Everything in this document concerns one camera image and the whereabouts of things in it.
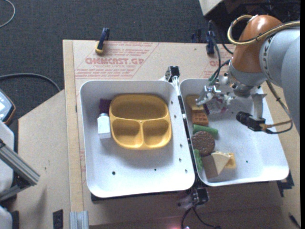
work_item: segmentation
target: white cable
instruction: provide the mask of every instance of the white cable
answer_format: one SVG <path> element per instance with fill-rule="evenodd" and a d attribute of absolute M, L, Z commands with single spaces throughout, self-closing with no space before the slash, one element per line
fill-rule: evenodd
<path fill-rule="evenodd" d="M 14 6 L 14 4 L 13 4 L 11 1 L 9 1 L 9 0 L 3 0 L 3 1 L 8 2 L 8 3 L 13 7 L 14 11 L 13 11 L 13 15 L 11 16 L 11 18 L 10 18 L 8 21 L 6 21 L 4 24 L 0 25 L 0 28 L 3 27 L 3 26 L 5 26 L 5 25 L 7 25 L 8 23 L 10 23 L 11 20 L 14 18 L 15 13 L 16 13 L 15 6 Z"/>

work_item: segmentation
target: brown waffle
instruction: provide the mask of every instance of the brown waffle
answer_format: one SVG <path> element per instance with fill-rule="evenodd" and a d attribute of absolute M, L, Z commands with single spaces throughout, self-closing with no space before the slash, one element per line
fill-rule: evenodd
<path fill-rule="evenodd" d="M 195 125 L 209 125 L 208 116 L 203 110 L 192 110 L 192 122 Z"/>

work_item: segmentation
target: chocolate cookie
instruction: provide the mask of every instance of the chocolate cookie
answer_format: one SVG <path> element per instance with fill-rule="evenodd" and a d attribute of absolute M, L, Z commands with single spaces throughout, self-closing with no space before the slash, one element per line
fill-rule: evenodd
<path fill-rule="evenodd" d="M 215 148 L 214 137 L 205 131 L 196 132 L 192 136 L 193 148 L 198 149 L 201 156 L 210 155 Z"/>

